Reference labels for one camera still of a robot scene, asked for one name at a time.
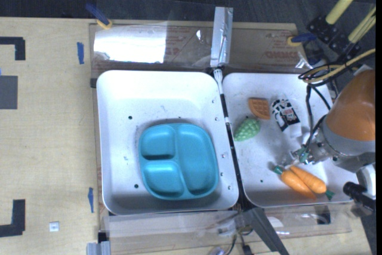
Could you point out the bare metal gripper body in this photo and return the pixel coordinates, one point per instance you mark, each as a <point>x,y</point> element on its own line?
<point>318,148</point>

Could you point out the small white square pad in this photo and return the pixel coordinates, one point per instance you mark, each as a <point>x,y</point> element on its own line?
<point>54,226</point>

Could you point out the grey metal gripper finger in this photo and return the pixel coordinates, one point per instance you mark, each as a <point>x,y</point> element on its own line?
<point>309,161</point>
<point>295,154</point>

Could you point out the black and white milk carton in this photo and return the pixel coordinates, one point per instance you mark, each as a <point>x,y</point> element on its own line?
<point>286,115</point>

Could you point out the brown cardboard board, red print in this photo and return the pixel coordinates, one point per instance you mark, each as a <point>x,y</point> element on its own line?
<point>256,47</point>

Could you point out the blue divided plate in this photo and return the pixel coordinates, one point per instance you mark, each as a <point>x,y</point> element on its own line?
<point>179,161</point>

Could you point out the black cylinder on white bracket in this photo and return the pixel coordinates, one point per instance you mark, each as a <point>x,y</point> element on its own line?
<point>358,190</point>

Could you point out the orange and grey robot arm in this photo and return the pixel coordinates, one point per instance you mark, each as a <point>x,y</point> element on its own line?
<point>353,116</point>

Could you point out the white plastic tray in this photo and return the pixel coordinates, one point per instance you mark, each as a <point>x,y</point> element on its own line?
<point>262,155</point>
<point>125,134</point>

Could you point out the orange carrot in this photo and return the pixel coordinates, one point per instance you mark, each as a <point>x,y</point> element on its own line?
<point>311,180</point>
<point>294,182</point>

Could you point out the green grapes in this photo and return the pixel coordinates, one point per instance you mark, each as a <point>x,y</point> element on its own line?
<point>246,129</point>

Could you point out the orange waffle biscuit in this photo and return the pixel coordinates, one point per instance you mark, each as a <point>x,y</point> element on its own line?
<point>259,108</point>

